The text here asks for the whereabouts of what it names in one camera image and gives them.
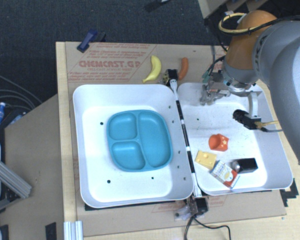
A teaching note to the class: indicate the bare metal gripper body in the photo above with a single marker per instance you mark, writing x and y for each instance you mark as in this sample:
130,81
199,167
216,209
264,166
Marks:
238,89

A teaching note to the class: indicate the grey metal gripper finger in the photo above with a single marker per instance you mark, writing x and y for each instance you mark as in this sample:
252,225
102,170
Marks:
215,96
204,96

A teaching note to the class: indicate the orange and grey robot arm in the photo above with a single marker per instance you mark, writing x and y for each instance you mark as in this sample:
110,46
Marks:
277,59

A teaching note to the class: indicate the orange sausage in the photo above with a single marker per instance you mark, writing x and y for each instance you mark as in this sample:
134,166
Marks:
184,67

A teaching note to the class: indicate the thin black and white rod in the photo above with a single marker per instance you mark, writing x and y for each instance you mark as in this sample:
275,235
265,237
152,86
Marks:
183,129

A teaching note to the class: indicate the orange cup with yellow star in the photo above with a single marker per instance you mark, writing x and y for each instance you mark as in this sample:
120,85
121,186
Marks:
218,142

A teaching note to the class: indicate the white plastic tray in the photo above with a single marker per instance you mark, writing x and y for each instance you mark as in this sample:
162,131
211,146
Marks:
252,144
95,159

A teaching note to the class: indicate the yellow banana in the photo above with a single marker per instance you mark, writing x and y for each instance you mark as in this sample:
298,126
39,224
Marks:
155,67

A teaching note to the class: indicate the yellow cheese wedge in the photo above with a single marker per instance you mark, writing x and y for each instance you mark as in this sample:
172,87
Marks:
205,159

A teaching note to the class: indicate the blue divided plate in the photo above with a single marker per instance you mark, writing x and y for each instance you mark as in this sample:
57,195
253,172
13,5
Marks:
150,139

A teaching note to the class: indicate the black box with silver cap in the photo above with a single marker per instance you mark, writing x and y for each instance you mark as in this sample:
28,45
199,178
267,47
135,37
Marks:
247,165

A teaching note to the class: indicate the white and orange carton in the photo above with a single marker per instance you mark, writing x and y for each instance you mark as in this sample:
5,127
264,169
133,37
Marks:
225,174

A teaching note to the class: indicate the brown cardboard board red print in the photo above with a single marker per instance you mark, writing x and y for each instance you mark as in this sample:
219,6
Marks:
110,64

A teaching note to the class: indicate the black cylinder on white bracket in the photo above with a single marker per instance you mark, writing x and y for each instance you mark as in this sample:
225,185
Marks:
245,119

